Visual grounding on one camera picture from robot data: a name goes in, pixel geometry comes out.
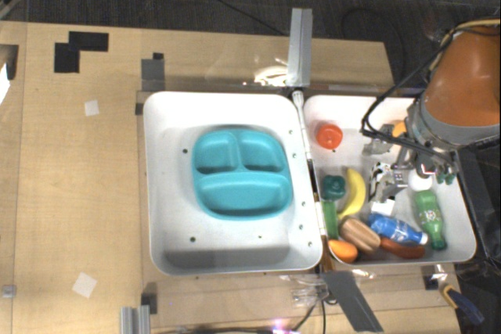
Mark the blue plastic bottle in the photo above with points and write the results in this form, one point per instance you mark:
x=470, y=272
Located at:
x=391, y=227

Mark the teal divided plate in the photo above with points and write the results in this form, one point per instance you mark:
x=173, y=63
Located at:
x=242, y=191

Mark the yellow round toy food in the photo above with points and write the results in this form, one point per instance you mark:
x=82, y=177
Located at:
x=399, y=129

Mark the black and white carton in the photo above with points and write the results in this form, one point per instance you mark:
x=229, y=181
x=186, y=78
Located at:
x=376, y=176

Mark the red round toy fruit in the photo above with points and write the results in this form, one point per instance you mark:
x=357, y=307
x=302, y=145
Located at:
x=329, y=136

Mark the green broccoli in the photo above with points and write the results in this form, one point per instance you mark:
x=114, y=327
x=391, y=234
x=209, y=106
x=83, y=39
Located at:
x=333, y=187

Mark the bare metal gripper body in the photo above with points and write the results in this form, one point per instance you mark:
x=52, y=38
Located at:
x=424, y=158

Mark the orange toy fruit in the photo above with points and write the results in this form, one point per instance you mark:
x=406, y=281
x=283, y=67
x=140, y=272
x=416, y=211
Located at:
x=343, y=250

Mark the yellow banana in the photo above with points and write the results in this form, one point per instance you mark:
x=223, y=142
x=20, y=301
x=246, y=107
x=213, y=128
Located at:
x=357, y=189

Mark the white plastic tray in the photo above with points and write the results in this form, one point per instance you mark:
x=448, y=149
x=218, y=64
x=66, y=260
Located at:
x=172, y=187
x=454, y=215

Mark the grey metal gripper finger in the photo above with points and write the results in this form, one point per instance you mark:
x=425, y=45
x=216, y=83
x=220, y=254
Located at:
x=377, y=142
x=397, y=178

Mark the green plastic bottle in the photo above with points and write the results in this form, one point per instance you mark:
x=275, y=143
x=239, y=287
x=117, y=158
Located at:
x=428, y=213

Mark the red sausage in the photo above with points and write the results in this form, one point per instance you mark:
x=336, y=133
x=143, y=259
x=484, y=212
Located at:
x=403, y=249

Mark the brown bread bun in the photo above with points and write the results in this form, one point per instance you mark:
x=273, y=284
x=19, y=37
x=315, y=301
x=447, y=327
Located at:
x=360, y=235

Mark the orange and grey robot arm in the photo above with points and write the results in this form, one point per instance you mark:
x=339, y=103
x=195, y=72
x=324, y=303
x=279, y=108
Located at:
x=466, y=82

